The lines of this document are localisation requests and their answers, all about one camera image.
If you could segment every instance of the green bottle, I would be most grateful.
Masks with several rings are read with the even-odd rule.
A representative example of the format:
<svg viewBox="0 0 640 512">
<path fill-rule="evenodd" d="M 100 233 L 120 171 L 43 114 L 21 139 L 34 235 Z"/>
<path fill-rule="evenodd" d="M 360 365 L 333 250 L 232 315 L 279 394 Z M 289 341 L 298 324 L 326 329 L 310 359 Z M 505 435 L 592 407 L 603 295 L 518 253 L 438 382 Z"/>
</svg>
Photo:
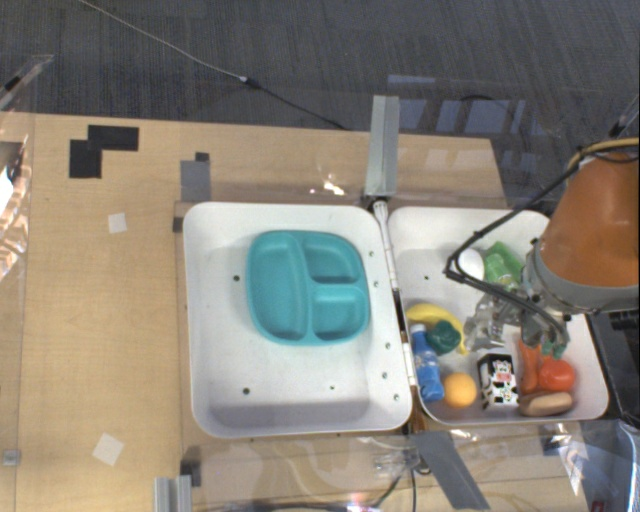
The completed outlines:
<svg viewBox="0 0 640 512">
<path fill-rule="evenodd" d="M 520 285 L 524 263 L 502 242 L 496 242 L 484 256 L 484 278 L 513 291 Z"/>
</svg>

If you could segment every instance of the orange ball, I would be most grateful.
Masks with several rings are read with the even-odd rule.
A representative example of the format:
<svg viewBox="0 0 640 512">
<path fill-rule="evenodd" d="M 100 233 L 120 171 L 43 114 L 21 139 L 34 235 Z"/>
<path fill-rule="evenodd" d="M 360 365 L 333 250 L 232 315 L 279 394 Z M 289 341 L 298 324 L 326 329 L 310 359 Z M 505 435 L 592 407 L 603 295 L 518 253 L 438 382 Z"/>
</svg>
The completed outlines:
<svg viewBox="0 0 640 512">
<path fill-rule="evenodd" d="M 466 373 L 447 375 L 442 385 L 444 387 L 444 403 L 456 409 L 469 407 L 478 395 L 476 381 Z"/>
</svg>

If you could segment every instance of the orange carrot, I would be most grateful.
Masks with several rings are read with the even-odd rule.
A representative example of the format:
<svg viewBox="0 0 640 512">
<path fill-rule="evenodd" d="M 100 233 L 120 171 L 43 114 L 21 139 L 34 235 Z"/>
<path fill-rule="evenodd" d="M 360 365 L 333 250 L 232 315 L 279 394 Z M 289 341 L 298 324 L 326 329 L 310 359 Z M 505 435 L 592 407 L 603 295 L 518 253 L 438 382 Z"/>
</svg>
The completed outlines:
<svg viewBox="0 0 640 512">
<path fill-rule="evenodd" d="M 538 357 L 540 347 L 530 348 L 522 340 L 518 341 L 518 348 L 522 356 L 522 381 L 520 393 L 528 395 L 538 387 Z"/>
</svg>

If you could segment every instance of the white plastic tray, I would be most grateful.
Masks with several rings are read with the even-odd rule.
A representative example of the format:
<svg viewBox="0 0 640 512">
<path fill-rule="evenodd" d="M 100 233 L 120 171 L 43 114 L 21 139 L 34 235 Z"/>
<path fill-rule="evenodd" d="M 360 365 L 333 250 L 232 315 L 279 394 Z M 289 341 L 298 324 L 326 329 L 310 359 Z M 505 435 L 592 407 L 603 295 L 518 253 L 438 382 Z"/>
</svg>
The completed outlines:
<svg viewBox="0 0 640 512">
<path fill-rule="evenodd" d="M 358 250 L 371 320 L 357 338 L 287 346 L 254 327 L 245 265 L 256 236 L 322 231 Z M 201 428 L 239 438 L 390 430 L 411 393 L 377 222 L 355 207 L 202 203 L 184 220 L 192 409 Z"/>
<path fill-rule="evenodd" d="M 434 303 L 451 311 L 463 323 L 473 315 L 482 293 L 447 279 L 443 274 L 445 262 L 473 231 L 482 229 L 504 214 L 504 210 L 416 207 L 393 212 L 389 231 L 405 308 L 418 302 Z M 531 248 L 529 242 L 542 234 L 546 224 L 547 219 L 543 215 L 523 212 L 478 242 L 477 247 L 488 249 L 501 240 L 524 260 Z M 601 416 L 607 408 L 609 395 L 586 319 L 581 315 L 574 316 L 568 330 L 571 342 L 563 357 L 573 365 L 577 377 L 572 391 L 574 407 L 564 415 L 527 418 L 515 411 L 509 414 L 489 413 L 482 410 L 479 398 L 465 409 L 453 409 L 442 402 L 423 404 L 423 407 L 435 420 L 451 426 L 542 423 Z M 516 348 L 519 330 L 505 329 L 505 334 L 507 348 L 514 355 L 516 376 L 519 376 Z M 475 378 L 476 362 L 475 354 L 462 356 L 453 352 L 440 358 L 441 373 L 446 376 L 454 371 L 463 371 Z"/>
</svg>

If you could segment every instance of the teal plate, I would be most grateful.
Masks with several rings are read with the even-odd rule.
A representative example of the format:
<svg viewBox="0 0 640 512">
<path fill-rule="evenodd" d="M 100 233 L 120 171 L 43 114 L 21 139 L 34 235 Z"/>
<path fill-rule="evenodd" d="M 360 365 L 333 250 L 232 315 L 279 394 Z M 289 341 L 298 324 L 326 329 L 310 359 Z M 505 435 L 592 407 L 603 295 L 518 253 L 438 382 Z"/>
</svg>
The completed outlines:
<svg viewBox="0 0 640 512">
<path fill-rule="evenodd" d="M 362 260 L 342 237 L 270 231 L 247 257 L 247 300 L 260 333 L 279 343 L 348 341 L 369 323 Z"/>
</svg>

